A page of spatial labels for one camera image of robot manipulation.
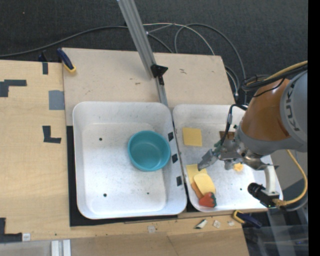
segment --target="dark background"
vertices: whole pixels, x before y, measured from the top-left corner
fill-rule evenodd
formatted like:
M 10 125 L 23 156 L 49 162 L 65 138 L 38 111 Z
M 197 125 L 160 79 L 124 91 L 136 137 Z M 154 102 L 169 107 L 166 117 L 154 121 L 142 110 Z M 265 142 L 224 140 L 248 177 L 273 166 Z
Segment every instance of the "dark background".
M 272 75 L 308 60 L 307 0 L 136 0 L 135 4 L 144 24 L 204 24 L 222 33 L 241 57 L 244 72 L 234 49 L 221 34 L 204 26 L 192 26 L 240 81 L 244 75 Z M 37 61 L 42 50 L 4 55 L 40 48 L 89 29 L 124 24 L 116 0 L 0 1 L 0 59 Z M 148 26 L 146 30 L 158 27 Z M 175 51 L 178 30 L 179 27 L 171 26 L 152 35 Z M 168 52 L 154 38 L 149 41 L 153 52 Z M 46 47 L 48 59 L 58 61 L 58 47 L 136 51 L 129 31 L 120 28 L 96 30 Z M 212 54 L 199 36 L 188 29 L 179 33 L 177 50 Z

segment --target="teal bowl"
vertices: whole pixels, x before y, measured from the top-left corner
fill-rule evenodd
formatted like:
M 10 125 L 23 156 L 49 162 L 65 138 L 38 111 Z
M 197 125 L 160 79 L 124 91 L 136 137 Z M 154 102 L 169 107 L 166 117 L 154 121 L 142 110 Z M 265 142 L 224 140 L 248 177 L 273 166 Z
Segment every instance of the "teal bowl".
M 171 156 L 169 143 L 152 130 L 135 133 L 128 142 L 127 150 L 131 163 L 144 172 L 165 167 Z

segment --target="gray tape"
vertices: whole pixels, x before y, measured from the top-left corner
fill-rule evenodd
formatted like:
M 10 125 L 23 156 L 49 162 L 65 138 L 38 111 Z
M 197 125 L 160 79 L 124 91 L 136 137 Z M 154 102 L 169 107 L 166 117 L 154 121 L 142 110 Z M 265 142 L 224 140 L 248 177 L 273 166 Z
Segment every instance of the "gray tape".
M 60 90 L 49 91 L 49 110 L 64 110 L 65 94 Z

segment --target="black clamp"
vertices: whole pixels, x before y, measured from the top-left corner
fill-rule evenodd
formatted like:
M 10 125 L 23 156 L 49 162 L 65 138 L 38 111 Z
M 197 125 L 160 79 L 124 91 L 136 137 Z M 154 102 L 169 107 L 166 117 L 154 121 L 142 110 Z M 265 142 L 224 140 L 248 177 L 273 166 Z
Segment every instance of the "black clamp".
M 6 218 L 0 218 L 0 244 L 10 242 L 21 242 L 22 233 L 5 234 Z
M 157 65 L 157 64 L 153 64 L 151 66 L 151 72 L 153 74 L 153 77 L 156 78 L 158 77 L 159 79 L 159 83 L 160 85 L 164 86 L 165 85 L 165 82 L 164 82 L 164 79 L 163 79 L 163 74 L 168 70 L 168 68 L 166 66 L 160 66 L 160 65 Z

